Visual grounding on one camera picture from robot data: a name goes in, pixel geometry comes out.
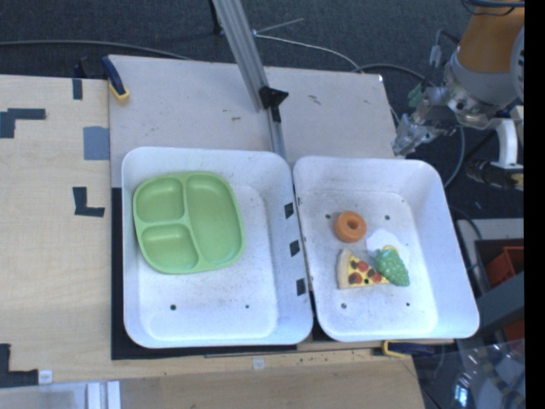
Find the wooden table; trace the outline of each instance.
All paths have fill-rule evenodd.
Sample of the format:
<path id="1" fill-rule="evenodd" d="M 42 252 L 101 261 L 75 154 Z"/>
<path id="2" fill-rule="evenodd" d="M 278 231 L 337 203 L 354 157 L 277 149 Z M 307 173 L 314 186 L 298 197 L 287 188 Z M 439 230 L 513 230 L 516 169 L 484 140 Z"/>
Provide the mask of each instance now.
<path id="1" fill-rule="evenodd" d="M 0 138 L 0 343 L 11 344 L 11 371 L 51 370 L 55 383 L 123 380 L 129 407 L 181 394 L 194 399 L 187 407 L 423 407 L 411 358 L 373 356 L 375 343 L 111 360 L 111 164 L 86 159 L 83 138 L 85 128 L 110 128 L 108 88 L 84 79 L 78 99 L 77 84 L 0 76 L 0 112 L 46 114 L 16 118 L 14 137 Z M 104 215 L 75 215 L 75 187 Z"/>

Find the green divided plate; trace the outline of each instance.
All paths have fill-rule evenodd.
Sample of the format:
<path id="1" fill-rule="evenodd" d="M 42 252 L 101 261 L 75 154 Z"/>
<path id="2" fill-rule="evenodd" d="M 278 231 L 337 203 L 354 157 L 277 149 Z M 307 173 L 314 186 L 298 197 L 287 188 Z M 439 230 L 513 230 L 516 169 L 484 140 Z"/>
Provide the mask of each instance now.
<path id="1" fill-rule="evenodd" d="M 154 177 L 133 197 L 142 255 L 157 271 L 187 274 L 225 267 L 244 250 L 244 229 L 229 183 L 208 171 Z"/>

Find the gray carpet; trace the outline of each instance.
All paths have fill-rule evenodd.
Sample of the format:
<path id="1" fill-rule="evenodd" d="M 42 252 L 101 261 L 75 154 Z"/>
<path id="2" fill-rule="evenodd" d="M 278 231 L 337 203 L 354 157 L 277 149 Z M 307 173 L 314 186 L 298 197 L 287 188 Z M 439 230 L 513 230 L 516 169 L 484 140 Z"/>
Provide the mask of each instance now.
<path id="1" fill-rule="evenodd" d="M 242 0 L 252 28 L 260 31 L 291 20 L 303 20 L 264 34 L 322 46 L 361 66 L 388 64 L 423 74 L 438 29 L 460 37 L 470 14 L 460 0 Z M 133 44 L 195 60 L 234 62 L 224 37 L 212 35 L 208 0 L 0 0 L 0 42 L 66 39 Z M 337 55 L 302 46 L 256 39 L 267 66 L 352 71 Z M 445 42 L 449 55 L 453 44 Z M 0 73 L 72 77 L 86 57 L 90 77 L 101 77 L 99 59 L 110 53 L 153 55 L 113 45 L 13 45 L 0 47 Z M 407 93 L 418 77 L 381 67 L 393 109 L 407 112 Z M 469 151 L 485 136 L 466 130 Z M 446 180 L 460 156 L 459 135 L 441 137 L 411 154 L 433 165 Z M 478 155 L 497 157 L 492 139 Z M 454 217 L 522 217 L 519 191 L 499 191 L 461 173 L 447 189 Z"/>

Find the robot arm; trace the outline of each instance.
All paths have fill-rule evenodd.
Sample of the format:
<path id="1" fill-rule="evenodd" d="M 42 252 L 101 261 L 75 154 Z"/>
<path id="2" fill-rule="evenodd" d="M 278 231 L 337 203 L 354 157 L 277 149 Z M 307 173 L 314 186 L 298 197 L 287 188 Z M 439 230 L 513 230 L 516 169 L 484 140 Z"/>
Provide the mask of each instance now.
<path id="1" fill-rule="evenodd" d="M 399 123 L 392 143 L 396 155 L 412 153 L 420 144 L 440 135 L 451 135 L 458 126 L 494 129 L 504 141 L 509 141 L 501 148 L 513 150 L 511 139 L 505 135 L 511 135 L 511 126 L 521 120 L 497 115 L 518 99 L 524 102 L 524 1 L 462 1 L 476 9 L 445 65 L 442 84 L 412 93 L 415 111 L 403 115 Z M 503 153 L 494 169 L 513 167 L 511 162 L 502 163 L 506 158 L 512 160 L 513 153 Z M 473 173 L 481 170 L 473 168 Z"/>

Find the pepperoni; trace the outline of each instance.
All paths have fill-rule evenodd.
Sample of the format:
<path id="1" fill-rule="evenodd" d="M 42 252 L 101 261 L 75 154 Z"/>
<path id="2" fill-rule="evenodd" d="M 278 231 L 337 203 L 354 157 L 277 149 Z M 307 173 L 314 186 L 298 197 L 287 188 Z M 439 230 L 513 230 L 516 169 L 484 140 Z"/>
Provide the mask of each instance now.
<path id="1" fill-rule="evenodd" d="M 382 274 L 380 274 L 378 271 L 375 271 L 375 275 L 372 277 L 372 279 L 375 283 L 379 283 L 382 280 Z"/>
<path id="2" fill-rule="evenodd" d="M 352 273 L 348 276 L 348 283 L 350 285 L 356 285 L 356 284 L 360 284 L 362 281 L 362 277 L 360 274 L 358 273 Z"/>
<path id="3" fill-rule="evenodd" d="M 364 261 L 359 261 L 358 262 L 358 270 L 361 271 L 362 273 L 365 273 L 365 271 L 367 271 L 369 269 L 369 263 L 367 262 L 364 262 Z"/>

